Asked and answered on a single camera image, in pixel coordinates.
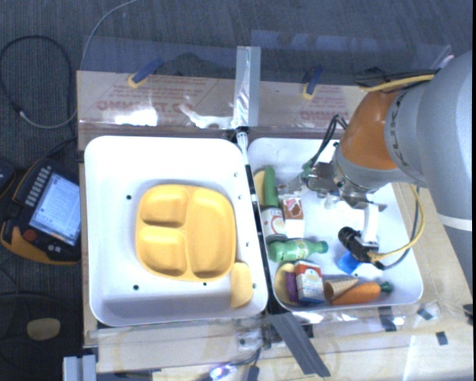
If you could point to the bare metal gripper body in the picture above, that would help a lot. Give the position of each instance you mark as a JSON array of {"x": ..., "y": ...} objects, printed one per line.
[{"x": 324, "y": 178}]

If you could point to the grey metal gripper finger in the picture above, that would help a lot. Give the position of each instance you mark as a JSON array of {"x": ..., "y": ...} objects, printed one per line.
[
  {"x": 299, "y": 185},
  {"x": 331, "y": 201}
]

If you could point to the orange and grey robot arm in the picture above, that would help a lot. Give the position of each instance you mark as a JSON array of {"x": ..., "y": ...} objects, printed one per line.
[{"x": 440, "y": 141}]

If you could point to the green toy cucumber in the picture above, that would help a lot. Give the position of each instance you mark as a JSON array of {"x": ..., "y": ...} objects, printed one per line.
[{"x": 271, "y": 187}]

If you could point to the brown and white carton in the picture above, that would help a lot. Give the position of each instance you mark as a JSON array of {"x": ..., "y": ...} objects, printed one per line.
[{"x": 293, "y": 214}]

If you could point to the yellow toy banana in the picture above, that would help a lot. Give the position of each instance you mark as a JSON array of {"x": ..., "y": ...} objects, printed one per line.
[{"x": 259, "y": 187}]

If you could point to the white and red can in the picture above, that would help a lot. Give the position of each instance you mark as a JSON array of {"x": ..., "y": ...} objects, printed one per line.
[{"x": 273, "y": 224}]

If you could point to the green plastic bottle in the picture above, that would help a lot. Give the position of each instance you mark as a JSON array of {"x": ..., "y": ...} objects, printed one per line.
[{"x": 291, "y": 250}]

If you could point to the blue cube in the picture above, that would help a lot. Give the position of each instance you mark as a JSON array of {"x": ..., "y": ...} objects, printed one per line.
[{"x": 347, "y": 263}]

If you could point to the white plastic tray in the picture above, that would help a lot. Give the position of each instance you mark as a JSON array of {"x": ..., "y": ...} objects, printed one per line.
[
  {"x": 115, "y": 252},
  {"x": 392, "y": 252}
]

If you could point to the red and white carton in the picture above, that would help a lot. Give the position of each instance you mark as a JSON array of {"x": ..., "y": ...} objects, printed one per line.
[{"x": 309, "y": 282}]

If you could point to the tan ice cream cone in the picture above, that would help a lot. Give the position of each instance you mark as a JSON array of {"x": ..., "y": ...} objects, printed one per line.
[{"x": 337, "y": 287}]

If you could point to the purple toy food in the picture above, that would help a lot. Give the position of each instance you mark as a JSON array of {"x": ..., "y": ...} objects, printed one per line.
[{"x": 291, "y": 287}]

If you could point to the orange toy carrot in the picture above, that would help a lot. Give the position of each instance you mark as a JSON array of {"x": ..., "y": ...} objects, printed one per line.
[{"x": 359, "y": 294}]

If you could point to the yellow divided plate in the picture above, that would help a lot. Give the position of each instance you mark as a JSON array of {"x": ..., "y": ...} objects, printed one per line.
[{"x": 210, "y": 232}]

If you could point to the brown cardboard board red print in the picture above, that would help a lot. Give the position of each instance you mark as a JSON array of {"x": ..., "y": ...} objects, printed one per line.
[{"x": 103, "y": 101}]

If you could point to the tan oval toy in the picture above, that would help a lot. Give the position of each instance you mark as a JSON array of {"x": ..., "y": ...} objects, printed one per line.
[{"x": 43, "y": 329}]

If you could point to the black cylinder on white bracket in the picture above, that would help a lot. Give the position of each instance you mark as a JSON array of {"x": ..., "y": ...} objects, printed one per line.
[{"x": 357, "y": 242}]

